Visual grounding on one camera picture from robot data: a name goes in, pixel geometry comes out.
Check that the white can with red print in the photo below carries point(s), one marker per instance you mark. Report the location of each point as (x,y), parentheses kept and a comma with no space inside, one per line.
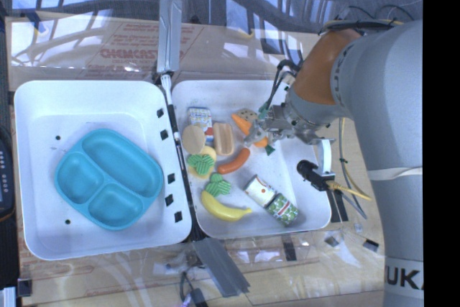
(259,190)

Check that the orange carrot with green top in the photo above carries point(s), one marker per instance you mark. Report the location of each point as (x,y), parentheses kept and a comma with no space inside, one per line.
(241,123)

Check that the yellow banana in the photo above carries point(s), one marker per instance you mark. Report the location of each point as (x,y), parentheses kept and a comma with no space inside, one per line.
(221,209)

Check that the tan hot dog bun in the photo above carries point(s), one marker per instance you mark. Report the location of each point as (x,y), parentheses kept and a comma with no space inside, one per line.
(223,138)

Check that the tan cracker with dark dots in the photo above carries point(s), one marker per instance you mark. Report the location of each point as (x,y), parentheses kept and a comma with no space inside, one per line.
(247,114)

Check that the pale yellow round toy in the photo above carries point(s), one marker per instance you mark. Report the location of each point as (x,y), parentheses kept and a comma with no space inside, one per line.
(210,152)

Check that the blue divided plate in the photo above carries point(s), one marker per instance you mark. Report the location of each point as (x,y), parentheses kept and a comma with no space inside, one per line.
(108,179)

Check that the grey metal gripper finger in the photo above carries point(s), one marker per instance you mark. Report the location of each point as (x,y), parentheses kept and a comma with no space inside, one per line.
(251,138)
(271,138)

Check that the black cylinder on white bracket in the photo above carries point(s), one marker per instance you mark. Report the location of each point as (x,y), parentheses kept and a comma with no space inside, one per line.
(312,172)

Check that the brown cardboard board red print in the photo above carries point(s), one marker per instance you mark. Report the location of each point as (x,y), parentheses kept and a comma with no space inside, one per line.
(223,46)

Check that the white plastic tray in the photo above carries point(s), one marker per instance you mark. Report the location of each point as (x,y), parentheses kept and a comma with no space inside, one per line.
(309,205)
(43,169)

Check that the white carton with colourful print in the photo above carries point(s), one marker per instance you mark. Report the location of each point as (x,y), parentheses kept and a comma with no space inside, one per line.
(200,116)

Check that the orange sausage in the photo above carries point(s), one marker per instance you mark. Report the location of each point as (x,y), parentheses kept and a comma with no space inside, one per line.
(234,161)

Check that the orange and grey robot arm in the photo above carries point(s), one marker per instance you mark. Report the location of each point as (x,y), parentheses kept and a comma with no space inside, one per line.
(381,90)

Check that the round tan biscuit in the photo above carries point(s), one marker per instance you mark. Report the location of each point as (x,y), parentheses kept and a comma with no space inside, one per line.
(193,139)

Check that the can with green print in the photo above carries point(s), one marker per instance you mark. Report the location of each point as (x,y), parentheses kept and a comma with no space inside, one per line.
(284,209)

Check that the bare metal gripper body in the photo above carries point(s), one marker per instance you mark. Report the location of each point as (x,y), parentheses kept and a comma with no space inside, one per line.
(284,122)

